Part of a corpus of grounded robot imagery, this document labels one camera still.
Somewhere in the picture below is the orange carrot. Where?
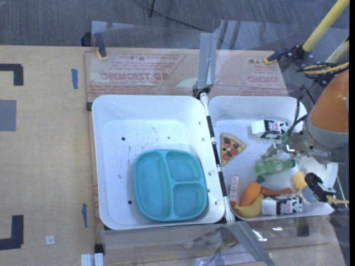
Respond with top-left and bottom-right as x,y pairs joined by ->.
239,175 -> 266,207

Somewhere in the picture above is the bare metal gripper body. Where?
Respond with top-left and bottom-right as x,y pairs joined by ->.
287,132 -> 346,165

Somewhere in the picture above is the brown cardboard board red print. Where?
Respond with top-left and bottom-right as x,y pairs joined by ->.
84,47 -> 338,256

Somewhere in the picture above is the toy pizza slice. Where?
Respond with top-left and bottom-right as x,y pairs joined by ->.
220,132 -> 247,167

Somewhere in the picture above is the white plastic tray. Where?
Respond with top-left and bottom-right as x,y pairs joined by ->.
91,94 -> 226,231
207,95 -> 339,222

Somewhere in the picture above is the black cylinder on white bracket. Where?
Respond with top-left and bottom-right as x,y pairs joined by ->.
301,162 -> 338,204

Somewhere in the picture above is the orange sausage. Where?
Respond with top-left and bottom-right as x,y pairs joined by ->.
260,187 -> 293,197

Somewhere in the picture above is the yellow rounded block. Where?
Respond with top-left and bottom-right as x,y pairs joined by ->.
292,170 -> 308,192

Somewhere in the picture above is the white carton with cow print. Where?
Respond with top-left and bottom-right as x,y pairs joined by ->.
261,193 -> 303,216
251,119 -> 291,140

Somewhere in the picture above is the green plastic bottle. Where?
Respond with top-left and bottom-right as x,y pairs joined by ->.
255,158 -> 296,176

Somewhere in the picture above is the thin black and white rod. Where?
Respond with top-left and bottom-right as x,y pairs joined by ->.
199,92 -> 236,224

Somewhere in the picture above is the blue divided plate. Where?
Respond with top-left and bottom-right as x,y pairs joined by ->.
133,149 -> 209,222

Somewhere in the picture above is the yellow banana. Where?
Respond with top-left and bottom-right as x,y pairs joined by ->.
234,193 -> 265,218

